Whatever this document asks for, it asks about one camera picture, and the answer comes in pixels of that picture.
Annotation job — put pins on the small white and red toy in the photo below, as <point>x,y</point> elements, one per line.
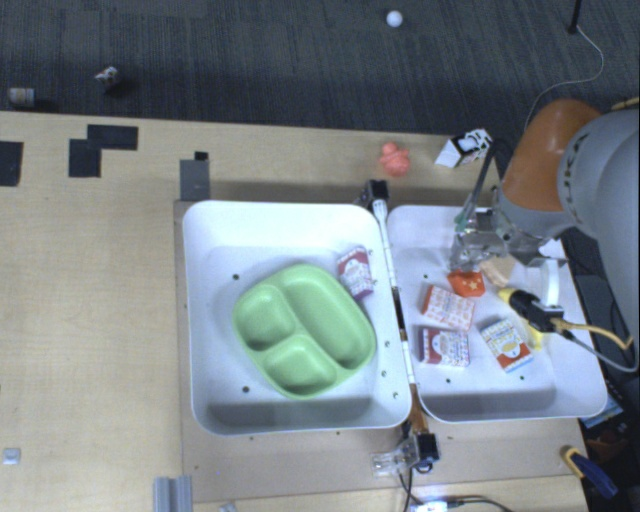
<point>106,76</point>

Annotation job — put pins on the green divided plate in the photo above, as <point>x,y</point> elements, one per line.
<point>320,305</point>

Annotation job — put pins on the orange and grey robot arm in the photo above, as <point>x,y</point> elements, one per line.
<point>590,165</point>

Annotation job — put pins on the red packet with yellow stars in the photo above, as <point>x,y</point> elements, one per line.
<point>467,285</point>

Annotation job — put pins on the small beige can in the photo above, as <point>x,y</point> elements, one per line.
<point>21,96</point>

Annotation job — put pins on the pink toy figure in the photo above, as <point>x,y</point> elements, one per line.
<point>395,160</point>

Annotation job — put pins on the white plastic tray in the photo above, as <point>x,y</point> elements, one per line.
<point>500,395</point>
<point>210,230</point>

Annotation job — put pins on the red and white carton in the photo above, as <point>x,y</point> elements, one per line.
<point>507,345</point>
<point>356,272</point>
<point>445,347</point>
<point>450,307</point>

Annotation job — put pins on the white and black carton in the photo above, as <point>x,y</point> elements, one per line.
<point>457,150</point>

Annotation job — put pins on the thin black and white rod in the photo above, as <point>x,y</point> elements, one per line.
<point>386,240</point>

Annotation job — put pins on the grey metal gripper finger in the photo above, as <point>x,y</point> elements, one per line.
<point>487,252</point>
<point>460,255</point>

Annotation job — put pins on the white ball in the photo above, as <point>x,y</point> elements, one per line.
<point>394,18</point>

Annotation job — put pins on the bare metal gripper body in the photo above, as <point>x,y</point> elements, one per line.
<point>505,235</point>

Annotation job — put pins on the beige toy bread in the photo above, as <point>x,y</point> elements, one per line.
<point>495,276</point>

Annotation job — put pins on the yellow banana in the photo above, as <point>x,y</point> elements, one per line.
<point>505,294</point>

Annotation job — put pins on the black cylinder on white bracket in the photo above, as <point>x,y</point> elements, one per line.
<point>532,307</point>

